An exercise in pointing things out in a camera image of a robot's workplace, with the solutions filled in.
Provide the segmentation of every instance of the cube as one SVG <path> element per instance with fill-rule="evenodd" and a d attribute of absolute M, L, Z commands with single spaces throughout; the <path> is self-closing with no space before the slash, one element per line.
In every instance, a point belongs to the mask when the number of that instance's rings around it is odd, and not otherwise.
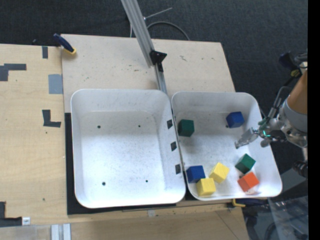
<path fill-rule="evenodd" d="M 254 160 L 250 155 L 244 154 L 240 157 L 238 162 L 236 162 L 235 168 L 237 168 L 243 174 L 246 174 L 252 169 L 255 163 L 256 160 Z"/>
<path fill-rule="evenodd" d="M 244 192 L 260 183 L 256 175 L 252 171 L 244 175 L 242 178 L 238 179 L 237 182 Z"/>
<path fill-rule="evenodd" d="M 190 137 L 195 132 L 194 121 L 182 119 L 178 123 L 178 135 L 184 137 Z"/>
<path fill-rule="evenodd" d="M 229 173 L 230 169 L 224 164 L 218 162 L 209 174 L 209 178 L 213 178 L 213 180 L 217 183 L 223 182 Z"/>
<path fill-rule="evenodd" d="M 205 178 L 205 171 L 202 165 L 190 166 L 186 170 L 188 183 L 196 183 L 200 179 Z"/>
<path fill-rule="evenodd" d="M 202 178 L 196 183 L 196 190 L 200 197 L 210 196 L 216 191 L 213 178 Z"/>
<path fill-rule="evenodd" d="M 229 128 L 237 128 L 244 124 L 245 119 L 240 111 L 232 112 L 226 117 Z"/>

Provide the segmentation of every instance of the yellow block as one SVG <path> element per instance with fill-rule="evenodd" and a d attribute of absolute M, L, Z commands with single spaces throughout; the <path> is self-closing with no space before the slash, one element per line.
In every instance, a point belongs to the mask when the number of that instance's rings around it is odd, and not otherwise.
<path fill-rule="evenodd" d="M 227 178 L 229 171 L 230 169 L 227 166 L 218 162 L 211 170 L 209 177 L 214 181 L 221 183 Z"/>
<path fill-rule="evenodd" d="M 196 183 L 196 190 L 200 197 L 209 196 L 216 191 L 215 181 L 212 178 L 201 178 Z"/>

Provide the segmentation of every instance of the white tray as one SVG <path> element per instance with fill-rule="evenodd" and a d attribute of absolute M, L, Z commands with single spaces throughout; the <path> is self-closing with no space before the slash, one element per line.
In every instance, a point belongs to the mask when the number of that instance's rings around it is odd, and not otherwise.
<path fill-rule="evenodd" d="M 192 92 L 182 91 L 172 97 L 175 123 L 181 119 L 194 121 L 191 137 L 179 136 L 179 146 L 184 170 L 190 166 L 203 166 L 206 177 L 217 162 L 230 168 L 222 183 L 215 183 L 216 191 L 209 197 L 198 196 L 195 183 L 188 183 L 188 189 L 198 200 L 211 201 L 240 198 L 274 197 L 282 191 L 282 181 L 270 146 L 261 147 L 261 138 L 235 148 L 235 141 L 249 128 L 257 128 L 262 120 L 256 99 L 240 92 Z M 228 128 L 226 117 L 231 112 L 241 111 L 244 124 Z M 243 192 L 237 180 L 243 174 L 235 165 L 247 153 L 256 160 L 251 171 L 260 183 Z"/>
<path fill-rule="evenodd" d="M 70 104 L 74 187 L 81 205 L 174 204 L 184 197 L 186 185 L 165 93 L 81 89 Z"/>

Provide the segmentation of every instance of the bin containing colored blocks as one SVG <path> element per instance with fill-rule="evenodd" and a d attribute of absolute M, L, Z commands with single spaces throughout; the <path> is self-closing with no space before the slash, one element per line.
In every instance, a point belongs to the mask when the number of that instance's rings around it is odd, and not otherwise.
<path fill-rule="evenodd" d="M 271 147 L 261 147 L 259 138 L 235 147 L 235 141 L 249 128 L 256 129 L 262 120 L 252 95 L 181 91 L 172 96 L 171 103 L 189 180 L 186 184 L 194 198 L 216 201 L 267 198 L 281 193 L 282 181 Z M 189 171 L 193 177 L 187 176 L 186 170 L 196 166 L 203 168 L 201 179 L 195 172 Z"/>

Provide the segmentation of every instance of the dark green cube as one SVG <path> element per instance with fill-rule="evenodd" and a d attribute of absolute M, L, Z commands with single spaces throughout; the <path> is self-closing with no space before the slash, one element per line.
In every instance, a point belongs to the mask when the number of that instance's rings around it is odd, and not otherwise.
<path fill-rule="evenodd" d="M 178 123 L 178 135 L 190 137 L 195 132 L 194 121 L 182 119 Z"/>
<path fill-rule="evenodd" d="M 254 160 L 248 154 L 244 154 L 242 157 L 240 157 L 240 159 L 236 163 L 235 168 L 237 168 L 243 174 L 246 174 L 252 169 L 255 163 L 256 163 L 256 160 Z"/>

